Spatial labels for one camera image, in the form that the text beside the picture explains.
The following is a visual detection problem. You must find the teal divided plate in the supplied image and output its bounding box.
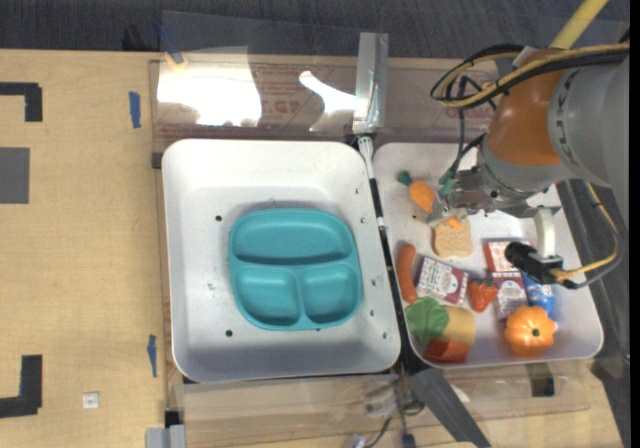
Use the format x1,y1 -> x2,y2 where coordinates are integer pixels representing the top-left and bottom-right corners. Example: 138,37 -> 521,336
227,208 -> 364,332

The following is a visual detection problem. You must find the black cylinder on white bracket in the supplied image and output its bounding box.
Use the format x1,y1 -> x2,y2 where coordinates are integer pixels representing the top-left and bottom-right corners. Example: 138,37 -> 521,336
503,205 -> 565,286

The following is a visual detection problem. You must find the tan toy bread slice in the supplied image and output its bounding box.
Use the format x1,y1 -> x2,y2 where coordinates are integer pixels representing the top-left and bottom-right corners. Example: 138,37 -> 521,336
430,219 -> 474,259

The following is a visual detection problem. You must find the orange toy carrot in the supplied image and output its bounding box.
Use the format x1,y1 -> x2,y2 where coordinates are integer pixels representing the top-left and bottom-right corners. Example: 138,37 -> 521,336
396,170 -> 464,231

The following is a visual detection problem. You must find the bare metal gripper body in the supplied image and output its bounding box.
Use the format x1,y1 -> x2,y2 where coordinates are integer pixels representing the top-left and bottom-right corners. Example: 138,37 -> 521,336
446,166 -> 532,218

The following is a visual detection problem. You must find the red toy strawberry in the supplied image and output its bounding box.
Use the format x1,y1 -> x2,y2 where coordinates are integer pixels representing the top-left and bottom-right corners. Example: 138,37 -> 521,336
467,277 -> 500,314

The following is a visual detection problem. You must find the orange toy sausage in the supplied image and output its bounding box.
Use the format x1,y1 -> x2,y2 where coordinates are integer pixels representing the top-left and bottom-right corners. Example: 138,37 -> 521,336
397,243 -> 420,305

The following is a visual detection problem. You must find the green toy lettuce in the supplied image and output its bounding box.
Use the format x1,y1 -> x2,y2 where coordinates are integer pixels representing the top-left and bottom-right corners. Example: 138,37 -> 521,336
404,296 -> 451,345

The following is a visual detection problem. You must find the red-orange toy block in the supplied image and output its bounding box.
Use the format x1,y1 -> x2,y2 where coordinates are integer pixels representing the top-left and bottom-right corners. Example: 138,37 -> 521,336
422,338 -> 471,365

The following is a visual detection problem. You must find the yellow toy cheese block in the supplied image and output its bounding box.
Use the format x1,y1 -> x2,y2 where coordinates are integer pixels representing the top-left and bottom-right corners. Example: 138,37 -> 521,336
439,305 -> 477,349

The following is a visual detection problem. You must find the blue and white packet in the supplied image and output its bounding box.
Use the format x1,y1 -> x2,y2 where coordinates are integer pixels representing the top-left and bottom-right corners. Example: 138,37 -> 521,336
520,273 -> 558,320

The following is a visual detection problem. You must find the white plastic tray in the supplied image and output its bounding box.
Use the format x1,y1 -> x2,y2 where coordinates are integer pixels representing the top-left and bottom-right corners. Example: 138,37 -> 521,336
160,138 -> 402,383
372,141 -> 605,370

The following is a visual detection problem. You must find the orange toy pumpkin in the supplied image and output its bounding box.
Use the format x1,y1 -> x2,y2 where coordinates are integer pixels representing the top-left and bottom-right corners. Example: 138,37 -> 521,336
503,304 -> 559,358

